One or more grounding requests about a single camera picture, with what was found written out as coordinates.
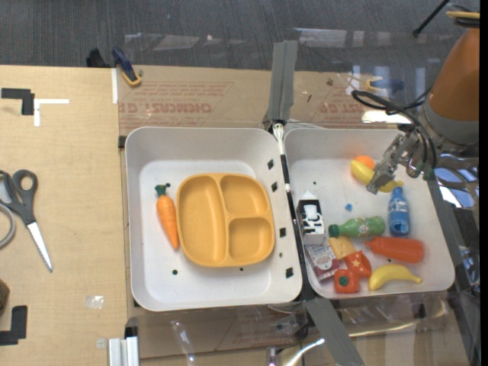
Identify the red carton with yellow star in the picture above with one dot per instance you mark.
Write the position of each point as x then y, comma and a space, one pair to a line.
359, 264

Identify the yellow cheese slice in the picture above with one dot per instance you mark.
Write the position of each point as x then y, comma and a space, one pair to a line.
340, 247

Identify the yellow banana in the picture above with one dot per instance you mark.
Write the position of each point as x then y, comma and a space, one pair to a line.
360, 172
389, 273

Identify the pink packet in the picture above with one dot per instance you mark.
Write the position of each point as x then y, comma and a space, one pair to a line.
321, 261

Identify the white plastic tray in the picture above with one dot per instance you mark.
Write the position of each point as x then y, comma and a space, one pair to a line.
343, 174
213, 288

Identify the black and white milk carton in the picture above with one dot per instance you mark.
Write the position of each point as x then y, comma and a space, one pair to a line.
312, 219

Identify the orange divided plate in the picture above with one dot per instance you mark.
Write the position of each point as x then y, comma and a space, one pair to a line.
213, 219

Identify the orange fruit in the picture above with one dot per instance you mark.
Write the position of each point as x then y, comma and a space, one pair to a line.
366, 161

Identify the brown cardboard board red print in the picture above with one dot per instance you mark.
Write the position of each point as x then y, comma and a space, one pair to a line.
236, 101

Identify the thin black and white rod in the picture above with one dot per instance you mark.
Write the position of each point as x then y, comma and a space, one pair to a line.
284, 166

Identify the blue bottle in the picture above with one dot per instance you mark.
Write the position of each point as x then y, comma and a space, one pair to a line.
398, 212

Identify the orange carrot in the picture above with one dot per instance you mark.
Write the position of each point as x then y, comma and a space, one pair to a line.
168, 214

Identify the red pepper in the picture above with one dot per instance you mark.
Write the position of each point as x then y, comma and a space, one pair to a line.
346, 281

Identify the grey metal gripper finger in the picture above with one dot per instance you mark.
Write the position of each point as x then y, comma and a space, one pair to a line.
375, 185
389, 172

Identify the orange bottle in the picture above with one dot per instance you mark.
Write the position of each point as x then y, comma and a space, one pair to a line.
400, 249

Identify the green bottle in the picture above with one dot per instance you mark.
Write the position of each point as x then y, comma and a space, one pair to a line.
360, 227

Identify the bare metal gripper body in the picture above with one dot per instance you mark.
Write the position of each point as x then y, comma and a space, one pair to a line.
404, 149

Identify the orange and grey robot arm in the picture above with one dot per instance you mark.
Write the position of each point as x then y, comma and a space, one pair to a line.
455, 90

